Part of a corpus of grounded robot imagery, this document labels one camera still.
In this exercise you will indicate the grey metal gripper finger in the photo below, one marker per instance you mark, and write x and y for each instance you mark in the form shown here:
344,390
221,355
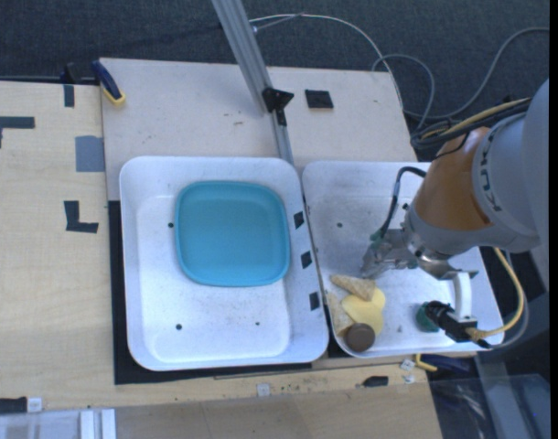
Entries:
385,267
368,265

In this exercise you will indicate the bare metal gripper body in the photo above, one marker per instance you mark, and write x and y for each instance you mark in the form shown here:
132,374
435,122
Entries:
398,247

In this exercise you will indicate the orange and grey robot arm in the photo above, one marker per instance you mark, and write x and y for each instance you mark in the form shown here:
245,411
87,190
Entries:
498,185

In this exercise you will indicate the tan pizza slice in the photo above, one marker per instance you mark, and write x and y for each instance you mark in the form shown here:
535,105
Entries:
357,285

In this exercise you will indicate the yellow cheese slice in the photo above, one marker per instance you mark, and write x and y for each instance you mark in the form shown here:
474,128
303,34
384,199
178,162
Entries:
368,311

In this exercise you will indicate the tan bread slice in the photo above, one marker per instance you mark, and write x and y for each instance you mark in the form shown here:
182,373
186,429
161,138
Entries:
338,316

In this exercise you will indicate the white plastic tray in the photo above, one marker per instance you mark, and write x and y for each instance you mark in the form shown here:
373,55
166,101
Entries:
352,208
215,323

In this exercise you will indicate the brown round biscuit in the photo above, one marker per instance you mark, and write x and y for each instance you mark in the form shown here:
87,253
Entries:
360,337

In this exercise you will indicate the black block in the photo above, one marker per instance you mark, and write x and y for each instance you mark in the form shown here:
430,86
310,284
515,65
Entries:
376,381

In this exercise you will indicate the blue plate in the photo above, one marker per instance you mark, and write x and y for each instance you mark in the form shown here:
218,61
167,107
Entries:
232,233

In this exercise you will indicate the pale wood board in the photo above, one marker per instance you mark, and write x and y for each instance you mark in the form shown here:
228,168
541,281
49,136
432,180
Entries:
192,117

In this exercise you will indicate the black cylinder on white bracket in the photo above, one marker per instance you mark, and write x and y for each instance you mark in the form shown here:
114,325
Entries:
462,293

